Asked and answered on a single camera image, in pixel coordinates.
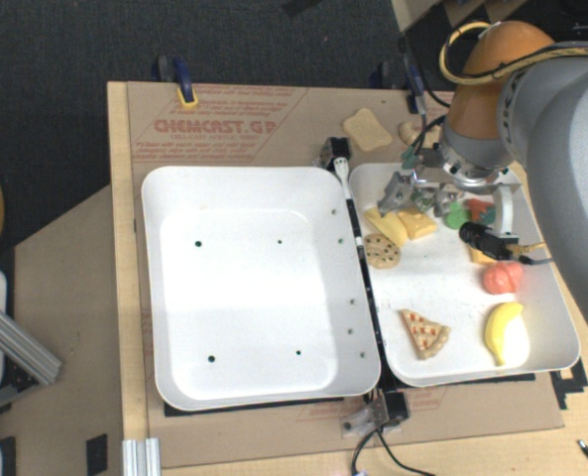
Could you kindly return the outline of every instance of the toy peach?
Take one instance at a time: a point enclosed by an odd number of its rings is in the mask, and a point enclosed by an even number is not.
[[[517,261],[499,261],[483,274],[483,286],[492,295],[514,293],[523,277],[523,265]]]

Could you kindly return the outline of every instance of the wooden table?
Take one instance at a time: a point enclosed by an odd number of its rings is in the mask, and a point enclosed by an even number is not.
[[[389,101],[404,104],[398,92]],[[108,83],[108,110],[113,199],[115,266],[119,319],[119,347],[123,430],[126,439],[149,437],[144,376],[134,198],[129,132],[128,83]],[[525,173],[516,168],[519,178]],[[563,287],[581,341],[581,357],[588,376],[588,328]],[[403,445],[396,448],[404,464],[445,475],[588,474],[588,460],[577,445],[588,443],[588,388],[568,397],[564,428],[482,438]],[[352,452],[271,458],[235,463],[168,469],[165,475],[347,475]],[[359,466],[371,475],[402,474],[383,448],[366,449]]]

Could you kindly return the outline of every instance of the toy pizza slice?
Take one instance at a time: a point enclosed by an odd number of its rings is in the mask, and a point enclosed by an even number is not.
[[[448,326],[426,319],[412,310],[401,310],[400,315],[420,360],[434,356],[447,342],[450,333]]]

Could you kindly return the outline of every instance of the cardboard sheet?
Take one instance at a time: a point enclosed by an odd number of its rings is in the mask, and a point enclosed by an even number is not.
[[[232,86],[195,87],[196,108],[181,108],[166,83],[128,83],[149,436],[158,437],[164,468],[351,449],[340,419],[357,411],[360,397],[343,401],[166,416],[153,366],[150,289],[141,185],[164,165],[309,166],[328,137],[344,136],[342,122],[368,108],[394,137],[364,153],[353,147],[351,169],[391,162],[406,144],[399,126],[418,125],[401,91]],[[451,94],[440,94],[449,97]],[[429,100],[429,117],[442,108]],[[533,380],[406,390],[412,417],[389,433],[393,444],[484,436],[563,426],[548,374]]]

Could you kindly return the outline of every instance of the dark gray carpet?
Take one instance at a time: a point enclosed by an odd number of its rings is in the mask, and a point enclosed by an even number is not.
[[[292,2],[0,0],[0,250],[109,184],[106,82],[150,79],[159,54],[185,56],[197,82],[367,87],[387,60],[403,85],[390,0]],[[515,17],[588,39],[588,0],[531,0]],[[433,89],[451,88],[436,69],[449,32],[440,7],[408,31]]]

